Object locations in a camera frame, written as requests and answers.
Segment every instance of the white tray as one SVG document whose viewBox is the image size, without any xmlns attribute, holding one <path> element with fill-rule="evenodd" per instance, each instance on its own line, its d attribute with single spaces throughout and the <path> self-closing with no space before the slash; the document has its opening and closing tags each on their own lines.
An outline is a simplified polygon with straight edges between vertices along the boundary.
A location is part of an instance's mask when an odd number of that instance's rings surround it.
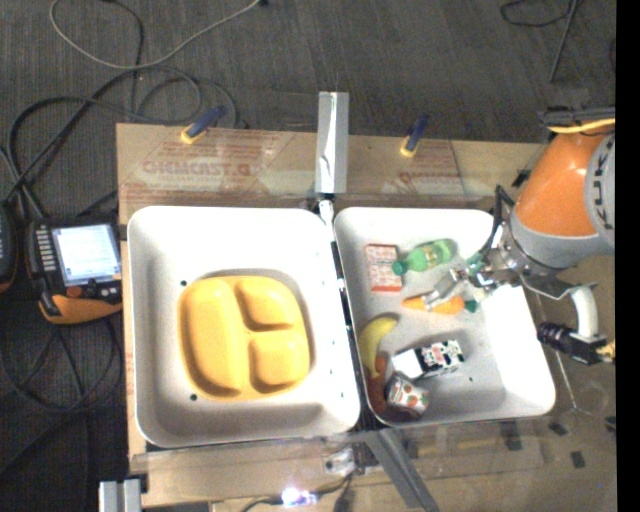
<svg viewBox="0 0 640 512">
<path fill-rule="evenodd" d="M 336 216 L 336 239 L 356 334 L 372 318 L 392 313 L 399 316 L 398 325 L 380 345 L 388 355 L 448 338 L 461 345 L 465 362 L 457 371 L 420 381 L 431 399 L 420 424 L 536 416 L 547 413 L 555 402 L 553 380 L 521 287 L 503 286 L 473 314 L 437 315 L 400 305 L 402 298 L 432 289 L 451 266 L 462 264 L 477 251 L 489 236 L 492 220 L 478 210 L 450 209 L 352 207 Z M 439 238 L 452 239 L 457 245 L 457 255 L 449 264 L 405 274 L 399 293 L 370 292 L 364 258 L 367 244 L 393 244 L 409 251 Z"/>
<path fill-rule="evenodd" d="M 128 226 L 136 420 L 164 448 L 350 429 L 360 401 L 328 234 L 301 209 L 152 206 Z M 264 275 L 294 291 L 311 340 L 296 388 L 244 402 L 197 395 L 182 367 L 177 301 L 183 281 Z"/>
</svg>

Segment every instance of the display screen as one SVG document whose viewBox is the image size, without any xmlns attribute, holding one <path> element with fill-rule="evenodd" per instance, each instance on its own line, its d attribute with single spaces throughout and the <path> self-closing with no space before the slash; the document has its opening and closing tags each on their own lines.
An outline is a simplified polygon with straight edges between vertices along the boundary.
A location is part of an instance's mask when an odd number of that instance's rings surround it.
<svg viewBox="0 0 640 512">
<path fill-rule="evenodd" d="M 122 272 L 109 224 L 53 228 L 51 234 L 66 286 L 112 281 Z"/>
</svg>

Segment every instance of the yellow cable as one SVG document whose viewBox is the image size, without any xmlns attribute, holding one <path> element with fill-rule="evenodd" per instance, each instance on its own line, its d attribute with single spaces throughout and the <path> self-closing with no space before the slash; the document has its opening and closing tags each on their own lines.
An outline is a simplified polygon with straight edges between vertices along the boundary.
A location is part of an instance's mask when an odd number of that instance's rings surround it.
<svg viewBox="0 0 640 512">
<path fill-rule="evenodd" d="M 591 123 L 582 124 L 579 126 L 547 126 L 547 128 L 555 133 L 580 133 L 610 124 L 616 124 L 616 119 L 602 119 L 600 121 L 593 121 Z"/>
</svg>

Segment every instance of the blue and yellow clamp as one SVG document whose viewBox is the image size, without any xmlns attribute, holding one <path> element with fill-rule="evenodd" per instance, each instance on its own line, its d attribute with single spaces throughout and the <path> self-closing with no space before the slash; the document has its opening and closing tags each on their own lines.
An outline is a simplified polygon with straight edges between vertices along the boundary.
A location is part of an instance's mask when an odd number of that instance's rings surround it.
<svg viewBox="0 0 640 512">
<path fill-rule="evenodd" d="M 226 113 L 227 111 L 222 105 L 207 110 L 195 123 L 190 124 L 180 132 L 182 140 L 187 144 L 193 144 L 204 136 L 207 128 L 217 123 Z"/>
<path fill-rule="evenodd" d="M 402 147 L 400 148 L 400 153 L 404 156 L 413 156 L 418 151 L 418 146 L 420 145 L 420 138 L 424 133 L 424 129 L 427 127 L 427 122 L 429 121 L 429 116 L 427 114 L 422 114 L 416 122 L 413 123 L 413 126 L 409 128 L 407 131 L 407 135 L 402 141 Z"/>
</svg>

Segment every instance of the black connector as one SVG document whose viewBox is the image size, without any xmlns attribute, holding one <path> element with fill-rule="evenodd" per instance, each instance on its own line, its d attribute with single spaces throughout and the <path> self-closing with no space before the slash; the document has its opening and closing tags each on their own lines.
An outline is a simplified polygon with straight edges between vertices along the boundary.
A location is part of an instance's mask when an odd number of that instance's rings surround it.
<svg viewBox="0 0 640 512">
<path fill-rule="evenodd" d="M 604 336 L 586 338 L 569 327 L 552 322 L 538 326 L 538 341 L 587 365 L 602 362 L 598 349 L 607 344 Z"/>
</svg>

